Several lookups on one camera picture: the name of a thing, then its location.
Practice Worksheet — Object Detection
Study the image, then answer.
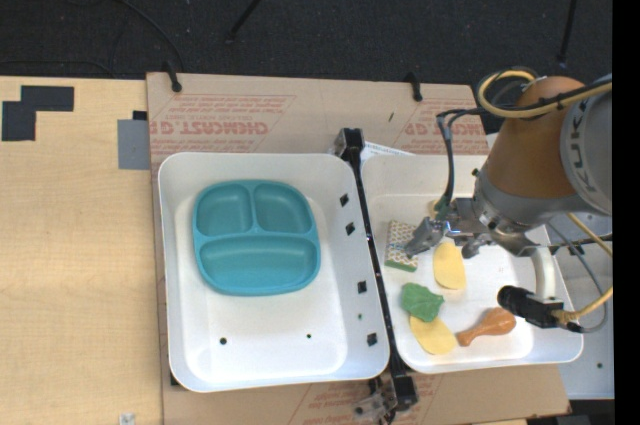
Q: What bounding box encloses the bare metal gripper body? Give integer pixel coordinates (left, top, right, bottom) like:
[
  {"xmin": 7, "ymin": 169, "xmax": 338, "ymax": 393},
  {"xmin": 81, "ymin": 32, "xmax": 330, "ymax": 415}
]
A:
[{"xmin": 444, "ymin": 197, "xmax": 550, "ymax": 258}]

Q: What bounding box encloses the green and white patterned packet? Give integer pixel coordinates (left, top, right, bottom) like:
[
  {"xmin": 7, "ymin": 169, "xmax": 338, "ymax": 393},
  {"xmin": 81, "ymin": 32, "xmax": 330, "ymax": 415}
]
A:
[{"xmin": 383, "ymin": 219, "xmax": 422, "ymax": 273}]

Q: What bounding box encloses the yellow oval slice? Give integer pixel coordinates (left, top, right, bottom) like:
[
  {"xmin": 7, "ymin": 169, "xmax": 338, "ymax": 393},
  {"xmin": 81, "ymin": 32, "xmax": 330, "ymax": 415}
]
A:
[
  {"xmin": 432, "ymin": 241, "xmax": 468, "ymax": 291},
  {"xmin": 409, "ymin": 314, "xmax": 458, "ymax": 356}
]

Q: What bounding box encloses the white plastic tray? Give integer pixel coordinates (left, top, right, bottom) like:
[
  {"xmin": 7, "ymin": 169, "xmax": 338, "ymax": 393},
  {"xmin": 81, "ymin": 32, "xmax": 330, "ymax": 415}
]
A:
[
  {"xmin": 360, "ymin": 153, "xmax": 585, "ymax": 374},
  {"xmin": 157, "ymin": 151, "xmax": 391, "ymax": 393}
]

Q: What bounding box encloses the green lettuce leaf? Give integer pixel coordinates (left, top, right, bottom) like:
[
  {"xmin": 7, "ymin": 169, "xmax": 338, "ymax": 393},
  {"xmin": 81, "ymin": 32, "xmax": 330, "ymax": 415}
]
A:
[{"xmin": 400, "ymin": 282, "xmax": 446, "ymax": 323}]

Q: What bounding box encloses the orange chicken drumstick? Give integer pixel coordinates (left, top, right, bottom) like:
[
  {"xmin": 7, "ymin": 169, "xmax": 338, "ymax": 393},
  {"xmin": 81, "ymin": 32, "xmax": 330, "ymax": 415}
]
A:
[{"xmin": 455, "ymin": 306, "xmax": 517, "ymax": 348}]

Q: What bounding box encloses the white printed paper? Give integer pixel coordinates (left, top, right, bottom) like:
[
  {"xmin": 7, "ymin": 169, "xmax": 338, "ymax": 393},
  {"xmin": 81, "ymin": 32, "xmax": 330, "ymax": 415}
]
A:
[{"xmin": 361, "ymin": 140, "xmax": 417, "ymax": 160}]

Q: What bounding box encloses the brown cardboard board red print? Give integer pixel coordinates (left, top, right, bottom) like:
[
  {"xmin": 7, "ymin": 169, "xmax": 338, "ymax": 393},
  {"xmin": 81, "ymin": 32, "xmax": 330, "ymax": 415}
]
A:
[{"xmin": 145, "ymin": 71, "xmax": 572, "ymax": 425}]

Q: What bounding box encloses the teal divided plate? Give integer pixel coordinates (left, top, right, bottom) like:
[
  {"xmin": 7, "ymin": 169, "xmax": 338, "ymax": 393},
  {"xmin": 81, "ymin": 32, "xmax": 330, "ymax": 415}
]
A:
[{"xmin": 192, "ymin": 179, "xmax": 322, "ymax": 298}]

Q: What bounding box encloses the black cylinder on white bracket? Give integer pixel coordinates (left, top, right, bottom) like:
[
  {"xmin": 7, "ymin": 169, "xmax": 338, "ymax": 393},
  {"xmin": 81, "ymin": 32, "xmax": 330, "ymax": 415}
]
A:
[{"xmin": 496, "ymin": 246, "xmax": 569, "ymax": 330}]

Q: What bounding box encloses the black block with thin wires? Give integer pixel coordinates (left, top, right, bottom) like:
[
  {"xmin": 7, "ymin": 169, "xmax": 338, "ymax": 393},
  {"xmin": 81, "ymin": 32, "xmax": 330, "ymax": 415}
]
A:
[
  {"xmin": 333, "ymin": 127, "xmax": 365, "ymax": 159},
  {"xmin": 389, "ymin": 374, "xmax": 419, "ymax": 412}
]

